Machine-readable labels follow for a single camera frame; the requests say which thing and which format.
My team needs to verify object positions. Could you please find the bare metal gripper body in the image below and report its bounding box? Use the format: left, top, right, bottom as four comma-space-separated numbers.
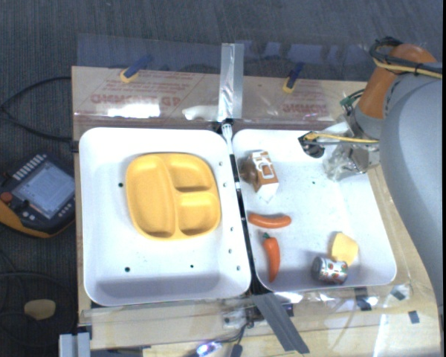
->
333, 114, 381, 173

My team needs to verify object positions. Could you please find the white plastic tray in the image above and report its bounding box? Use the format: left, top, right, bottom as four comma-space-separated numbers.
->
78, 126, 253, 307
230, 128, 398, 294

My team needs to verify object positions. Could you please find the brown and white carton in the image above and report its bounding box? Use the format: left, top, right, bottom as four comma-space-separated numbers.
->
249, 149, 280, 205

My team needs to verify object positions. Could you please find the yellow cheese wedge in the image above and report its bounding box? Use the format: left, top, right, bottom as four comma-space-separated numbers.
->
328, 231, 360, 267

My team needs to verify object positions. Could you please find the orange toy sausage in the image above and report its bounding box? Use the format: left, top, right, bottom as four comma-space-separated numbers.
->
247, 211, 293, 231

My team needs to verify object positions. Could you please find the brown toy doughnut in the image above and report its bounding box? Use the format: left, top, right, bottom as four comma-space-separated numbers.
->
237, 157, 260, 184

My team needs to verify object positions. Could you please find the silver can with red print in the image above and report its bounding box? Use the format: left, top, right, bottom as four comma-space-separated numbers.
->
311, 255, 349, 286

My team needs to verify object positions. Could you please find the orange toy carrot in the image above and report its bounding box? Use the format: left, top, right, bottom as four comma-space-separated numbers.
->
261, 231, 282, 284

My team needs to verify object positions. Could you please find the yellow divided plate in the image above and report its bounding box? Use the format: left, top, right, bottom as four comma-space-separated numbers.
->
124, 152, 223, 242

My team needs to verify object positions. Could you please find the brown cardboard board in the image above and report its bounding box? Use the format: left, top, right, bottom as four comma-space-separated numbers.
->
71, 65, 444, 350

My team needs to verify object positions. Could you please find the pale yellow oval toy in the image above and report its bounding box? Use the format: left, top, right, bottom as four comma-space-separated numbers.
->
23, 298, 57, 321

